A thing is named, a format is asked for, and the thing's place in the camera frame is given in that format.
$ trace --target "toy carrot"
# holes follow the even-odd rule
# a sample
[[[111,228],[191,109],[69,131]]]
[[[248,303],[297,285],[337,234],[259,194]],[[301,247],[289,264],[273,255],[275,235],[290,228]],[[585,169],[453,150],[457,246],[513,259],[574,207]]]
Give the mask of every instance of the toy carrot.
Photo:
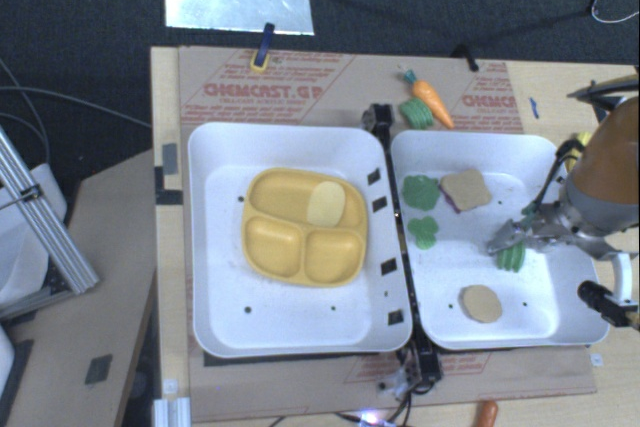
[[[420,98],[433,113],[434,117],[447,128],[453,128],[454,124],[449,116],[449,111],[444,106],[438,92],[426,80],[416,80],[413,83],[413,96]]]

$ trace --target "toy bread slice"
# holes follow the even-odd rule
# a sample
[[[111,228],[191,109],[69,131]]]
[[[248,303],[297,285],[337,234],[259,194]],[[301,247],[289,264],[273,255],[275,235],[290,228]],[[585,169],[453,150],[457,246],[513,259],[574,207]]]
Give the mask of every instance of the toy bread slice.
[[[491,201],[491,193],[477,169],[443,176],[440,188],[460,211],[471,210]]]

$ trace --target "yellow divided plate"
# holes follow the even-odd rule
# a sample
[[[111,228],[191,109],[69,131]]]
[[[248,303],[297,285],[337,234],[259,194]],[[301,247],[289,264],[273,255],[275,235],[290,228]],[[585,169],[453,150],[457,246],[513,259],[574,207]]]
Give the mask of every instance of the yellow divided plate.
[[[260,274],[301,285],[344,285],[362,269],[366,245],[365,202],[350,183],[272,168],[249,185],[242,249]]]

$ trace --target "round beige toy food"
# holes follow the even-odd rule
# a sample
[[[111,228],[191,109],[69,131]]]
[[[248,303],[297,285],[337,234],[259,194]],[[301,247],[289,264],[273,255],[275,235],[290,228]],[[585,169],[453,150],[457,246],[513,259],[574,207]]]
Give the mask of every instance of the round beige toy food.
[[[484,285],[472,285],[462,290],[462,306],[472,319],[482,323],[495,322],[502,316],[502,304],[496,293]]]

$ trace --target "wooden edge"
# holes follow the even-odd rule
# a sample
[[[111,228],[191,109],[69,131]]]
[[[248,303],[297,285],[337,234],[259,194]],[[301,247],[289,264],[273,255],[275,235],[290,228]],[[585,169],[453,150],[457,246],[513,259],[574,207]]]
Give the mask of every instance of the wooden edge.
[[[153,155],[164,166],[166,145],[180,155],[178,49],[151,49]],[[180,158],[176,172],[161,173],[164,189],[182,190]],[[156,204],[157,284],[162,398],[188,397],[189,359],[182,204]]]

